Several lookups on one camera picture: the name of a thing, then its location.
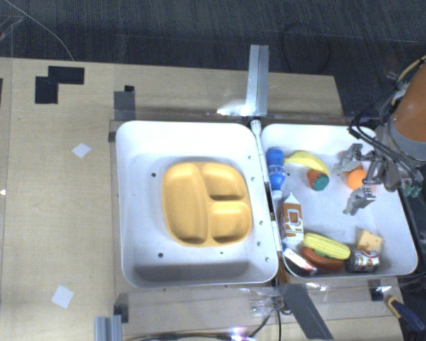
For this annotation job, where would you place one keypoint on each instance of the yellow corn cob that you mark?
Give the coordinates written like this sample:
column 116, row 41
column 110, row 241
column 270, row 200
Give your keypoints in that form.
column 326, row 245

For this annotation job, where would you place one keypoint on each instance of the brown hot dog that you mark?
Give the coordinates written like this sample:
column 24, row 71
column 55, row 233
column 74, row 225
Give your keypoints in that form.
column 323, row 262

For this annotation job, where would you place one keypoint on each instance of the orange ball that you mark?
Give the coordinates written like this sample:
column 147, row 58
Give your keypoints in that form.
column 356, row 179

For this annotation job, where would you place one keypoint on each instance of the yellow divided plate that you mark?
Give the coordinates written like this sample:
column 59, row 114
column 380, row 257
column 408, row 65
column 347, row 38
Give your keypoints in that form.
column 184, row 204

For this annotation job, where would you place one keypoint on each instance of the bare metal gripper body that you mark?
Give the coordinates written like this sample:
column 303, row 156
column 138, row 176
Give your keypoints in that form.
column 390, row 176

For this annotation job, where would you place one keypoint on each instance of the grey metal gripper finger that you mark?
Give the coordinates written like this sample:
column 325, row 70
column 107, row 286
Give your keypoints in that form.
column 358, row 201
column 348, row 160

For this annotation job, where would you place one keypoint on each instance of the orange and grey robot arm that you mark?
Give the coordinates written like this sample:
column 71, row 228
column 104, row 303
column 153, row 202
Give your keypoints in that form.
column 419, row 98

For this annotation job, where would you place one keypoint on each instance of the orange strawberry with green leaves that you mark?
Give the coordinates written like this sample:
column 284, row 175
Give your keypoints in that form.
column 317, row 180

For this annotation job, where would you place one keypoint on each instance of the yellow banana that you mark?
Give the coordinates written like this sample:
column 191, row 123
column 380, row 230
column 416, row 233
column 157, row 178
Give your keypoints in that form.
column 307, row 159

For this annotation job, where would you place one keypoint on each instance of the brown and white carton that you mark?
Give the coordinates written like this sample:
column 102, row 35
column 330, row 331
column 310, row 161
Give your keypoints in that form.
column 291, row 219

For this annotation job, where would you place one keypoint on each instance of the white plastic tray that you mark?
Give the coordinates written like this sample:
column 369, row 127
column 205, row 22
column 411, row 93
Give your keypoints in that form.
column 326, row 211
column 142, row 204

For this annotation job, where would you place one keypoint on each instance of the yellow cheese wedge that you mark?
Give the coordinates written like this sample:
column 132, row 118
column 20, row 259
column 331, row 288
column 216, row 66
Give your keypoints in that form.
column 369, row 241

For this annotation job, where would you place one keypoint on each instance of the small red and white can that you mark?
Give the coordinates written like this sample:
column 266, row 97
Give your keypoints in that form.
column 364, row 261

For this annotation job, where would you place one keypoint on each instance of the blue and white bottle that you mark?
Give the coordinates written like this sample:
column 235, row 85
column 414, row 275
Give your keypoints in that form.
column 276, row 169

